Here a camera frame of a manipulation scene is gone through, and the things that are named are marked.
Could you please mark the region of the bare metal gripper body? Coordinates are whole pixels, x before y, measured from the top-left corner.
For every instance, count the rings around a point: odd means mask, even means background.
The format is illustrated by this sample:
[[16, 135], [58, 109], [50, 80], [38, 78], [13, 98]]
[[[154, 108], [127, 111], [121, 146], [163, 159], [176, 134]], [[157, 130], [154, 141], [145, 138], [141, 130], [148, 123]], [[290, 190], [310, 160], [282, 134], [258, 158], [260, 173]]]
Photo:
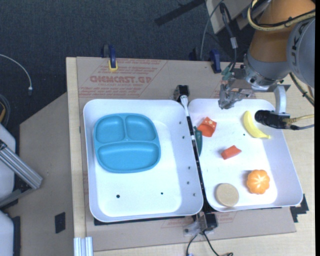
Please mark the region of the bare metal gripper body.
[[224, 75], [224, 94], [226, 98], [250, 98], [254, 92], [266, 92], [273, 80], [255, 71], [234, 69]]

